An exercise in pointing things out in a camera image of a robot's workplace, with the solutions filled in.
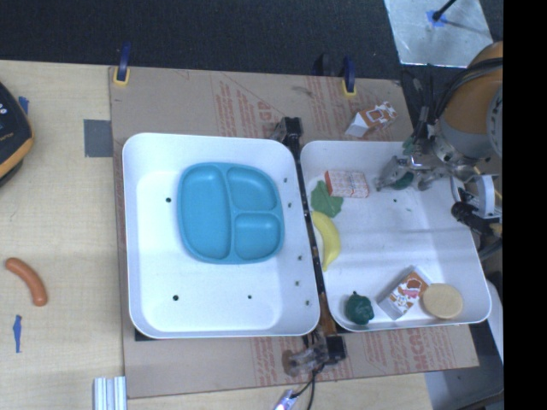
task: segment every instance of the blue clamp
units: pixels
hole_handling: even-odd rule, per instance
[[[117,85],[127,85],[129,82],[130,68],[127,66],[129,62],[129,52],[131,51],[131,43],[125,41],[121,46],[120,65],[114,71],[113,82]]]
[[[344,56],[344,81],[342,83],[342,88],[344,89],[344,94],[347,97],[353,97],[357,94],[356,89],[356,66],[353,64],[353,61],[349,56]]]

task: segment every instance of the sausage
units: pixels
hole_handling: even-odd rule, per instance
[[[34,269],[19,258],[8,258],[6,260],[6,269],[19,276],[25,281],[31,291],[32,302],[38,307],[42,307],[48,301],[48,295],[45,291],[44,283]]]

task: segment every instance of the white tray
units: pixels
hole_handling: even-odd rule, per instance
[[[383,189],[374,180],[401,143],[314,141],[304,146],[301,163],[310,210],[311,191],[329,169],[365,173],[370,194],[345,198],[332,221],[342,249],[323,272],[326,297],[333,318],[349,331],[377,331],[481,322],[491,309],[490,293],[468,227],[450,209],[454,199],[450,181],[439,180],[426,191]],[[316,234],[319,251],[321,235]],[[454,319],[436,319],[415,304],[402,318],[392,320],[376,302],[410,267],[419,267],[434,283],[455,286],[463,297],[463,311]],[[373,304],[367,325],[346,319],[344,304],[356,291]]]
[[[199,162],[261,169],[279,190],[285,239],[259,263],[194,259],[179,235],[177,185]],[[152,338],[297,336],[320,316],[308,231],[291,152],[281,143],[142,133],[122,151],[129,312]]]

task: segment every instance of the silver metal sheet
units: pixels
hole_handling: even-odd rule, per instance
[[[456,0],[441,19],[435,11],[449,0],[384,0],[403,64],[467,67],[492,43],[479,0]]]

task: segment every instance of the round beige object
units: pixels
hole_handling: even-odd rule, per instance
[[[451,319],[463,309],[462,295],[449,284],[431,284],[421,300],[426,311],[440,319]]]

